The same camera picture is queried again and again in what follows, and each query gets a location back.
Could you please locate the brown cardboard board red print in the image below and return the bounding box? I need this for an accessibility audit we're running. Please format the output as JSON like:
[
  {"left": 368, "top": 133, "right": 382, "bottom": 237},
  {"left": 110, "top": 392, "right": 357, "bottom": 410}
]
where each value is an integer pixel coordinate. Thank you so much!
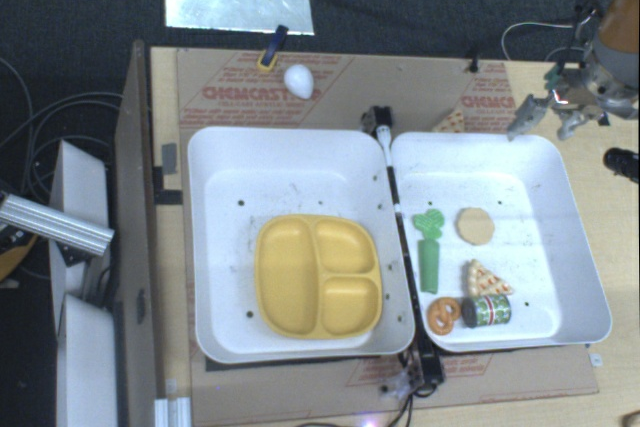
[{"left": 174, "top": 46, "right": 600, "bottom": 427}]

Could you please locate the thin black and white rod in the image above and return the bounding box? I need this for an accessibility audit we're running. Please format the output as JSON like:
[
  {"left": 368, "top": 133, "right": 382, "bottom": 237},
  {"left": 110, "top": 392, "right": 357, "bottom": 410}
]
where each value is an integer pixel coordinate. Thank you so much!
[{"left": 377, "top": 124, "right": 435, "bottom": 356}]

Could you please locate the green toy vegetable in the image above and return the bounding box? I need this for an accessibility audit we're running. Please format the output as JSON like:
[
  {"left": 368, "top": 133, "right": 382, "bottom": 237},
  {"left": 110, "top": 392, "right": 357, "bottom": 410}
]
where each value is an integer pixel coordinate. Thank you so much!
[{"left": 411, "top": 208, "right": 447, "bottom": 295}]

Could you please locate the white egg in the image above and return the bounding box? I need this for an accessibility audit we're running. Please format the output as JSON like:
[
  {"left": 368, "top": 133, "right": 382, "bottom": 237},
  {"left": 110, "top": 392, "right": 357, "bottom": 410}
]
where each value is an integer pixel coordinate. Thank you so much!
[{"left": 282, "top": 63, "right": 316, "bottom": 101}]

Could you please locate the white plastic tray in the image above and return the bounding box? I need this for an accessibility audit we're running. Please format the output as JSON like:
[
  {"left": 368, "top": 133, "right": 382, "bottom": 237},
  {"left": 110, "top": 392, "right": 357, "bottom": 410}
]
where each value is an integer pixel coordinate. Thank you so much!
[
  {"left": 186, "top": 125, "right": 417, "bottom": 365},
  {"left": 389, "top": 130, "right": 614, "bottom": 355}
]

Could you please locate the green and white can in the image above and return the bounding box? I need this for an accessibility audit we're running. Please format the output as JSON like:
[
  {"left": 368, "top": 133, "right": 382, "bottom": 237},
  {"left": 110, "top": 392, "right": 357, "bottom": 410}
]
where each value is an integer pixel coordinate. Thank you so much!
[{"left": 460, "top": 293, "right": 513, "bottom": 329}]

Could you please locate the toy pizza slice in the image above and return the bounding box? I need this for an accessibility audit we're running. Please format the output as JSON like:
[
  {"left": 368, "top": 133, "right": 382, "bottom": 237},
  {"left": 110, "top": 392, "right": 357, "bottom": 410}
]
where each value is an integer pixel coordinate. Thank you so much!
[{"left": 465, "top": 258, "right": 516, "bottom": 298}]

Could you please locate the yellow divided plate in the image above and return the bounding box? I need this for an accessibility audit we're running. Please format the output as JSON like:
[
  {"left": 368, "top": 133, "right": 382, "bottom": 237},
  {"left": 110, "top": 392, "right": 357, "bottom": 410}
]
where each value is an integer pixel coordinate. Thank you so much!
[{"left": 253, "top": 213, "right": 385, "bottom": 342}]

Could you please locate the orange toy pretzel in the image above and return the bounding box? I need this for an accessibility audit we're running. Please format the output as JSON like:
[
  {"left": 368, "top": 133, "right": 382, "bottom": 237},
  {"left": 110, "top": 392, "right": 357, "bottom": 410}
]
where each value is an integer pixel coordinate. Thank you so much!
[{"left": 426, "top": 296, "right": 463, "bottom": 338}]

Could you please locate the tan round biscuit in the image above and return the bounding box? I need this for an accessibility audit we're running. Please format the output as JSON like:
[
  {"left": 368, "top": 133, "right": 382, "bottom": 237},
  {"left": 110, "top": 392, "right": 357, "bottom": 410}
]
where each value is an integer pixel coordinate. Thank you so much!
[{"left": 454, "top": 206, "right": 497, "bottom": 247}]

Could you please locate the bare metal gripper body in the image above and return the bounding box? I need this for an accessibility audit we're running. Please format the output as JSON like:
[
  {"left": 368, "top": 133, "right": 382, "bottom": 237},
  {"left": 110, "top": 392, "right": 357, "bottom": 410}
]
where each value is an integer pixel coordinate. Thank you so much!
[{"left": 549, "top": 70, "right": 640, "bottom": 120}]

